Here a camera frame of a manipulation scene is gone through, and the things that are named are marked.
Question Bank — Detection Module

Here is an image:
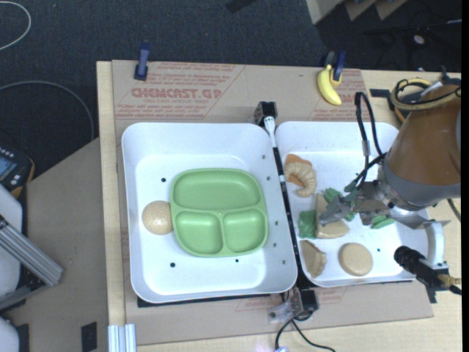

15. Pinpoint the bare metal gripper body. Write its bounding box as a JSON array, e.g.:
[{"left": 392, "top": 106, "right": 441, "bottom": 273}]
[{"left": 350, "top": 180, "right": 405, "bottom": 215}]

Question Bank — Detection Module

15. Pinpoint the green lettuce leaf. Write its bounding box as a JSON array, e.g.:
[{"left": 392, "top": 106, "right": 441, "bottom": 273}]
[
  {"left": 370, "top": 213, "right": 397, "bottom": 230},
  {"left": 297, "top": 208, "right": 319, "bottom": 240}
]

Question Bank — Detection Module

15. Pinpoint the tan triangular bread slice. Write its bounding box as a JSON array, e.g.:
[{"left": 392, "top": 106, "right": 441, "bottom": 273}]
[{"left": 314, "top": 192, "right": 351, "bottom": 240}]

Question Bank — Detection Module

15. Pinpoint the tan round biscuit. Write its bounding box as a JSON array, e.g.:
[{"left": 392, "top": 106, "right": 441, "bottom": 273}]
[{"left": 337, "top": 242, "right": 374, "bottom": 278}]

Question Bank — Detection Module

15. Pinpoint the tan croissant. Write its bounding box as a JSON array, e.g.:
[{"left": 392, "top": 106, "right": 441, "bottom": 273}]
[{"left": 284, "top": 161, "right": 317, "bottom": 199}]

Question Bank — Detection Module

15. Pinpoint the tan bread wedge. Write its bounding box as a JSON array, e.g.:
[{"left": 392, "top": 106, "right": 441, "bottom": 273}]
[{"left": 300, "top": 239, "right": 328, "bottom": 279}]

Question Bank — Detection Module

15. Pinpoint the thin black and white rod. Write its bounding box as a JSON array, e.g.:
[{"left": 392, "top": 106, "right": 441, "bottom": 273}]
[{"left": 263, "top": 117, "right": 300, "bottom": 290}]

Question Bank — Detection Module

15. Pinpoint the white plastic tray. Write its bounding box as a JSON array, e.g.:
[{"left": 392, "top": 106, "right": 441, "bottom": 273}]
[
  {"left": 273, "top": 120, "right": 432, "bottom": 289},
  {"left": 120, "top": 122, "right": 299, "bottom": 304}
]

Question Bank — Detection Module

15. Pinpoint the green divided plate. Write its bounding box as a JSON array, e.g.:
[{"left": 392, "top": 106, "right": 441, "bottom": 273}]
[{"left": 169, "top": 167, "right": 270, "bottom": 258}]

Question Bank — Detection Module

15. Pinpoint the yellow banana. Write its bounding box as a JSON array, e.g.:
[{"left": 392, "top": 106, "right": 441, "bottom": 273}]
[{"left": 316, "top": 64, "right": 343, "bottom": 106}]

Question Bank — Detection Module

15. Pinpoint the brown cardboard board red print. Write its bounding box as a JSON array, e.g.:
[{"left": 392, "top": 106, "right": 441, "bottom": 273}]
[{"left": 111, "top": 59, "right": 435, "bottom": 346}]

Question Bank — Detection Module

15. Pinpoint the tan round bun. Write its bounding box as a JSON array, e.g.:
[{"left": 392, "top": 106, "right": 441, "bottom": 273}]
[{"left": 141, "top": 199, "right": 174, "bottom": 236}]

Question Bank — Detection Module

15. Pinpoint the black cylinder on white bracket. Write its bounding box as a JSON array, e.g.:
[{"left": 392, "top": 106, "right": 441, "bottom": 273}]
[{"left": 394, "top": 219, "right": 451, "bottom": 290}]

